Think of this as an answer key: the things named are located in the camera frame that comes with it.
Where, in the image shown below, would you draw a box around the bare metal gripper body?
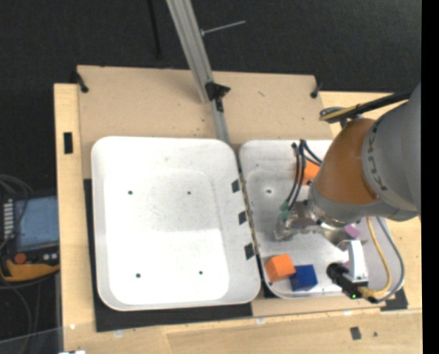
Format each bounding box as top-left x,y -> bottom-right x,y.
273,200 -> 354,246

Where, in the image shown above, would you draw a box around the white plastic tray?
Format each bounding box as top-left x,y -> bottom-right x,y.
238,139 -> 405,300
91,135 -> 262,312

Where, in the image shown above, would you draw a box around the orange cube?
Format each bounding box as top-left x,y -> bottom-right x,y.
294,159 -> 322,187
263,253 -> 297,283

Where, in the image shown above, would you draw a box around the blue cube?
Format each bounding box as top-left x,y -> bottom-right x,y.
288,264 -> 319,292

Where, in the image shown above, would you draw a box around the brown flat board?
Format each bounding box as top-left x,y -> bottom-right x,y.
76,64 -> 386,319

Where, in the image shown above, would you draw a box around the black cylinder on white bracket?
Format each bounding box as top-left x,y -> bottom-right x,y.
325,239 -> 370,299

